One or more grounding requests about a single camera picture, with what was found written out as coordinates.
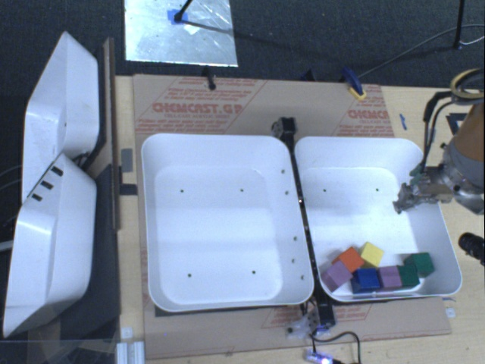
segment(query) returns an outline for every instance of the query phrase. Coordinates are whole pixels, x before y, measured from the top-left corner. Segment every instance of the wooden surface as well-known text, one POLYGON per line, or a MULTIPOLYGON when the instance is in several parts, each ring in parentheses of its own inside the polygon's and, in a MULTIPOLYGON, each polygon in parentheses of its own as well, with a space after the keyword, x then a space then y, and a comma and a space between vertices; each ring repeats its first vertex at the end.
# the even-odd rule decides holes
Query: wooden surface
MULTIPOLYGON (((131 77, 117 77, 117 138, 120 149, 135 150, 133 126, 133 86, 131 77)), ((414 141, 423 146, 424 126, 421 121, 424 106, 436 92, 430 88, 383 87, 387 110, 396 137, 414 141), (407 130, 402 126, 400 115, 405 118, 407 130)), ((463 113, 468 108, 452 106, 450 112, 463 113)), ((437 125, 435 144, 428 163, 436 165, 442 155, 439 145, 449 142, 451 133, 445 115, 437 125)), ((136 183, 136 168, 133 173, 124 174, 124 183, 136 183)), ((138 199, 136 196, 122 196, 120 199, 121 230, 118 233, 120 260, 121 316, 120 326, 133 329, 131 340, 143 339, 141 262, 139 257, 138 199)), ((455 318, 451 318, 452 334, 436 337, 419 337, 401 340, 365 341, 362 344, 363 363, 430 363, 456 364, 457 362, 479 363, 483 358, 485 341, 485 290, 483 266, 466 256, 458 247, 459 236, 468 231, 483 236, 483 216, 476 216, 452 202, 442 205, 443 217, 449 230, 458 262, 462 270, 461 290, 446 301, 455 318)), ((332 354, 346 362, 356 362, 356 344, 332 344, 319 347, 320 351, 332 354)), ((303 360, 301 348, 266 350, 228 355, 196 356, 179 359, 149 361, 151 364, 206 364, 223 363, 298 363, 303 360)))

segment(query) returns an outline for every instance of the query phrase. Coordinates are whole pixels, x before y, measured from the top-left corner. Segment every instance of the silver sheet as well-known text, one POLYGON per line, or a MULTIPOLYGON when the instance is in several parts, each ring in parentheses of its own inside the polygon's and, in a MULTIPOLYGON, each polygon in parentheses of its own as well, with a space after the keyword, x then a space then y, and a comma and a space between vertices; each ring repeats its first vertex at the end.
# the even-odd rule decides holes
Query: silver sheet
POLYGON ((169 10, 186 0, 125 0, 129 61, 237 67, 229 0, 194 0, 189 23, 173 24, 169 10))

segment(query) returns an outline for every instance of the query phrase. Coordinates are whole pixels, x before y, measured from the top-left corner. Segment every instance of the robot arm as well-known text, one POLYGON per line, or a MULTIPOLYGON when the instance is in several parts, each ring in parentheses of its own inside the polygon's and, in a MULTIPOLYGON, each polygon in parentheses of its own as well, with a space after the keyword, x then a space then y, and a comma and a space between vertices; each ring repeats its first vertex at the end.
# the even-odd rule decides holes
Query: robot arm
MULTIPOLYGON (((411 182, 402 184, 398 200, 393 203, 398 213, 424 202, 450 202, 454 198, 475 214, 483 214, 483 91, 470 93, 466 90, 467 84, 477 79, 483 82, 483 69, 465 71, 452 81, 451 92, 441 93, 451 96, 451 103, 473 106, 458 133, 445 147, 440 165, 426 167, 433 140, 432 127, 423 161, 410 173, 411 182)), ((438 99, 444 96, 435 96, 436 101, 428 102, 424 113, 427 124, 438 99)))

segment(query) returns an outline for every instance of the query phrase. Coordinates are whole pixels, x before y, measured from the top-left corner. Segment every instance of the green cube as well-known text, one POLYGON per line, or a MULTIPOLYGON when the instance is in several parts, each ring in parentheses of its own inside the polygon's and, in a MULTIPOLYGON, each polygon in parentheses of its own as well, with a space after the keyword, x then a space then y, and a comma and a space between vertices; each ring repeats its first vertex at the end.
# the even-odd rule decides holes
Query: green cube
POLYGON ((401 277, 402 288, 412 288, 419 285, 418 272, 413 265, 398 265, 399 277, 401 277))
POLYGON ((425 278, 434 271, 433 262, 430 254, 427 252, 413 253, 404 260, 404 264, 416 267, 420 278, 425 278))

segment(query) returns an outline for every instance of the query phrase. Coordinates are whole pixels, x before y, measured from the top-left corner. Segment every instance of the cube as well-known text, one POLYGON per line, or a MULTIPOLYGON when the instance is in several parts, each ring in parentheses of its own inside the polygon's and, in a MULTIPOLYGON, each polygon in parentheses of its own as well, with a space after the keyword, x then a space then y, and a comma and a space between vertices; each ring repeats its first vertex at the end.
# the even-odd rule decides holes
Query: cube
POLYGON ((402 288, 412 288, 419 285, 418 271, 413 265, 398 265, 402 288))
POLYGON ((375 268, 359 268, 354 272, 354 276, 350 283, 354 294, 370 293, 380 289, 377 269, 375 268))
POLYGON ((402 287, 401 277, 397 265, 381 267, 377 270, 380 286, 383 290, 392 290, 402 287))
POLYGON ((355 272, 357 268, 360 268, 364 265, 363 258, 352 246, 348 250, 340 253, 340 255, 336 257, 332 263, 335 263, 338 260, 340 260, 350 272, 355 272))
POLYGON ((434 271, 433 261, 427 252, 413 253, 404 260, 404 264, 416 267, 420 278, 425 278, 434 271))
POLYGON ((364 260, 364 267, 377 268, 379 267, 380 260, 384 255, 384 251, 381 248, 376 247, 373 243, 367 242, 361 248, 361 257, 364 260))
POLYGON ((351 272, 340 260, 333 263, 330 268, 321 275, 321 280, 327 285, 331 292, 334 292, 337 288, 350 281, 350 279, 352 279, 351 272))

